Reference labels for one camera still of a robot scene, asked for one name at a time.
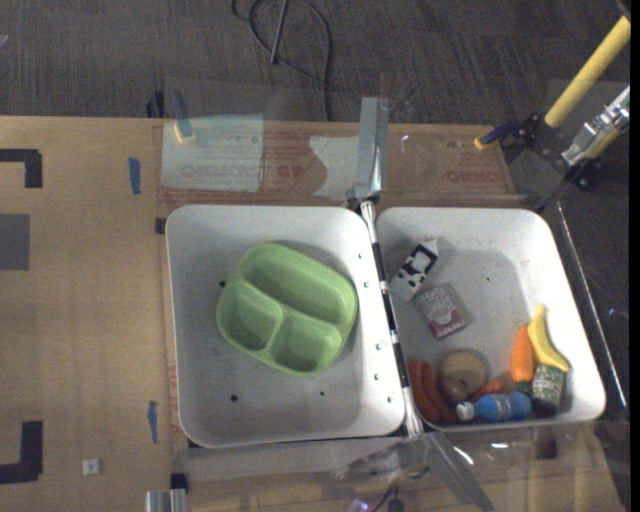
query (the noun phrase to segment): small box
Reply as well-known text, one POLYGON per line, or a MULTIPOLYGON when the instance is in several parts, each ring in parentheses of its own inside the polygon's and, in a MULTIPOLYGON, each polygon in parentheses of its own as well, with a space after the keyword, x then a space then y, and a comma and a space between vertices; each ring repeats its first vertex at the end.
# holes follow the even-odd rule
POLYGON ((462 315, 453 304, 447 290, 438 286, 413 299, 418 311, 427 319, 429 330, 436 339, 441 340, 466 326, 462 315))

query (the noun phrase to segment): water bottle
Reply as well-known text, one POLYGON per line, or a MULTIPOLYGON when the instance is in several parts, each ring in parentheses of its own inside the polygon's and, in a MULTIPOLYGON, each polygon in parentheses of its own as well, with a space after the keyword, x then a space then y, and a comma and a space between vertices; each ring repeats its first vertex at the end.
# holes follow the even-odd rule
POLYGON ((484 395, 473 403, 459 403, 456 413, 462 421, 474 418, 490 423, 519 421, 531 414, 531 399, 520 391, 484 395))

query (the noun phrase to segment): toy banana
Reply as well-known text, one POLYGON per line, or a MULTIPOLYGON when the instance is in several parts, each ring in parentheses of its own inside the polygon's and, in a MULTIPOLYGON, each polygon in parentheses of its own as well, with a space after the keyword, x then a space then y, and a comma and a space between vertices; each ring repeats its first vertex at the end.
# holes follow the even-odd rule
POLYGON ((563 372, 568 372, 569 363, 553 348, 547 337, 547 325, 544 314, 544 306, 538 304, 538 306, 536 306, 536 313, 527 326, 536 358, 540 364, 554 366, 563 372))

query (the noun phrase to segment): white bin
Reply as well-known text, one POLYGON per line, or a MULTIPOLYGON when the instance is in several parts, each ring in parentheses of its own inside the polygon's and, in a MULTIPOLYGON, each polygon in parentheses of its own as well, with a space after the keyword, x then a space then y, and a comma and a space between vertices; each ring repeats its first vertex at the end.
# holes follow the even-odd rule
POLYGON ((366 225, 343 208, 185 206, 168 219, 178 414, 208 447, 372 437, 404 420, 400 379, 366 225), (279 242, 348 277, 359 313, 337 361, 313 377, 287 375, 231 346, 216 305, 251 247, 279 242))
POLYGON ((556 416, 443 430, 587 421, 602 414, 602 380, 551 229, 539 215, 518 209, 391 208, 376 227, 389 276, 419 242, 437 239, 439 259, 425 284, 450 285, 467 315, 462 331, 437 341, 411 303, 394 301, 407 360, 437 367, 450 351, 472 349, 489 363, 489 377, 497 377, 509 369, 518 327, 531 320, 540 303, 548 310, 550 339, 571 364, 556 416))
MULTIPOLYGON (((571 363, 560 413, 505 426, 591 420, 605 393, 549 227, 524 210, 392 208, 377 221, 391 277, 415 245, 438 239, 431 285, 448 283, 468 312, 467 327, 436 341, 410 307, 394 303, 405 358, 437 364, 473 348, 508 369, 519 324, 548 308, 554 344, 571 363)), ((203 447, 387 435, 405 410, 366 226, 331 207, 186 206, 167 223, 178 371, 178 409, 203 447), (358 293, 356 326, 325 372, 283 374, 232 347, 215 321, 220 282, 255 244, 289 245, 348 277, 358 293)), ((486 429, 456 425, 448 429, 486 429)))

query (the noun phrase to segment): green plate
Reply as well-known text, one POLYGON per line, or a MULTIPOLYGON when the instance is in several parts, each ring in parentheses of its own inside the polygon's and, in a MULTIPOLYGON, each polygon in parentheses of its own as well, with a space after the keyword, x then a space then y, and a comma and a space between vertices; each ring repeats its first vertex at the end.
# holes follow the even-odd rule
POLYGON ((332 268, 276 243, 248 250, 227 281, 216 319, 224 338, 272 368, 328 368, 353 327, 358 299, 332 268))

